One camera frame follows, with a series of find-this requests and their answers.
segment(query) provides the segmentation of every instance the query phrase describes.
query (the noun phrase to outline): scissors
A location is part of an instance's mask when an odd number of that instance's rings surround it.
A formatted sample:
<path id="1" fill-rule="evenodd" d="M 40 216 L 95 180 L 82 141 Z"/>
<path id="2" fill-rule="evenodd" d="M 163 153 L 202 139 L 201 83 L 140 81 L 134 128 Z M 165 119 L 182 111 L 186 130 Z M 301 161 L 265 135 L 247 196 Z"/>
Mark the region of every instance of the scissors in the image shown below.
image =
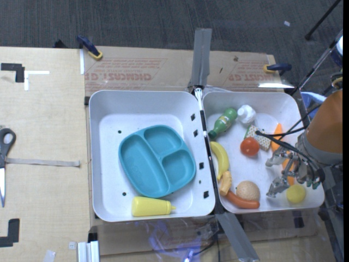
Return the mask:
<path id="1" fill-rule="evenodd" d="M 6 156 L 16 141 L 16 134 L 9 128 L 0 130 L 0 193 L 1 204 L 5 206 L 5 165 Z"/>

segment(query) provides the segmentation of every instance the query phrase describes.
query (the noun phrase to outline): white plastic tray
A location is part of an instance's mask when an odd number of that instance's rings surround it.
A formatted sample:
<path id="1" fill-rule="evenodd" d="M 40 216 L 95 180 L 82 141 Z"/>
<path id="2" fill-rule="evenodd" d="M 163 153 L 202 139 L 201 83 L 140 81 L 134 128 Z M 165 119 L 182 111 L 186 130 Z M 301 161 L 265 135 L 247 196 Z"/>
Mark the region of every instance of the white plastic tray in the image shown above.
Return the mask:
<path id="1" fill-rule="evenodd" d="M 300 119 L 296 101 L 286 93 L 209 92 L 203 97 L 207 130 L 209 131 L 213 128 L 214 122 L 226 108 L 238 109 L 243 104 L 248 104 L 256 110 L 257 116 L 254 124 L 260 129 L 264 129 L 267 134 L 274 134 L 278 123 L 281 123 L 282 129 L 287 131 Z M 240 143 L 244 138 L 245 132 L 246 126 L 235 121 L 225 133 L 217 136 L 216 141 L 223 145 L 229 156 L 229 170 L 233 179 L 232 190 L 235 192 L 236 186 L 244 180 L 254 182 L 258 185 L 261 192 L 260 207 L 255 210 L 240 209 L 220 195 L 220 201 L 225 209 L 233 213 L 252 213 L 321 206 L 324 201 L 322 186 L 313 190 L 304 184 L 306 197 L 299 204 L 288 202 L 286 191 L 278 193 L 276 198 L 266 196 L 272 181 L 277 176 L 281 176 L 282 166 L 265 166 L 266 160 L 272 156 L 271 148 L 268 151 L 259 150 L 257 156 L 253 158 L 243 155 L 240 151 Z M 285 136 L 283 141 L 294 146 L 300 134 L 301 132 L 298 132 Z"/>
<path id="2" fill-rule="evenodd" d="M 197 217 L 215 205 L 212 177 L 198 102 L 188 92 L 98 91 L 89 101 L 93 208 L 108 222 L 141 219 Z M 194 179 L 162 197 L 176 207 L 169 215 L 133 217 L 134 190 L 118 159 L 118 148 L 128 135 L 157 124 L 172 127 L 196 161 Z"/>

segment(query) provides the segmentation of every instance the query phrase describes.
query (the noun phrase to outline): toy tomato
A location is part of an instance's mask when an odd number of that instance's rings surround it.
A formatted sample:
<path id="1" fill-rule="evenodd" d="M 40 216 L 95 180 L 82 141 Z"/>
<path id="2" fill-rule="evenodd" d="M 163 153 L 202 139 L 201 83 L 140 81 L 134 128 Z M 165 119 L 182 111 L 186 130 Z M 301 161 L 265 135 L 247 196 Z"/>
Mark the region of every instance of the toy tomato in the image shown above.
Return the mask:
<path id="1" fill-rule="evenodd" d="M 253 137 L 247 137 L 241 142 L 240 150 L 244 155 L 254 156 L 260 150 L 260 144 Z"/>

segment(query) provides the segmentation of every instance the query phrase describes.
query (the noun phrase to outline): sausage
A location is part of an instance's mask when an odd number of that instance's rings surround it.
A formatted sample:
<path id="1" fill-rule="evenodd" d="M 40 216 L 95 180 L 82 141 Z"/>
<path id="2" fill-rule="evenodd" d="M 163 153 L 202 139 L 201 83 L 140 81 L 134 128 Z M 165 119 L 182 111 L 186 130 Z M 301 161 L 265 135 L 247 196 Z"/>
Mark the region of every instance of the sausage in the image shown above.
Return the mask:
<path id="1" fill-rule="evenodd" d="M 253 201 L 253 200 L 245 200 L 241 197 L 237 196 L 233 191 L 229 190 L 228 193 L 225 195 L 227 200 L 231 202 L 232 204 L 236 205 L 239 208 L 242 209 L 257 209 L 260 207 L 259 201 Z"/>

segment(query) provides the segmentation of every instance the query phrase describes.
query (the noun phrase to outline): yellow squeeze bottle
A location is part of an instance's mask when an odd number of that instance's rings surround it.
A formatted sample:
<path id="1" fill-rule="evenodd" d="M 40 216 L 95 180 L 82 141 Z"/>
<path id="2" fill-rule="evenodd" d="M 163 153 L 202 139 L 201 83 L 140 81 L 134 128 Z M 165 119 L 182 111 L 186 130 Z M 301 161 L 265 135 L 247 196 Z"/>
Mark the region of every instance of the yellow squeeze bottle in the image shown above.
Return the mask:
<path id="1" fill-rule="evenodd" d="M 133 216 L 159 216 L 169 215 L 176 207 L 170 201 L 136 196 L 132 200 Z"/>

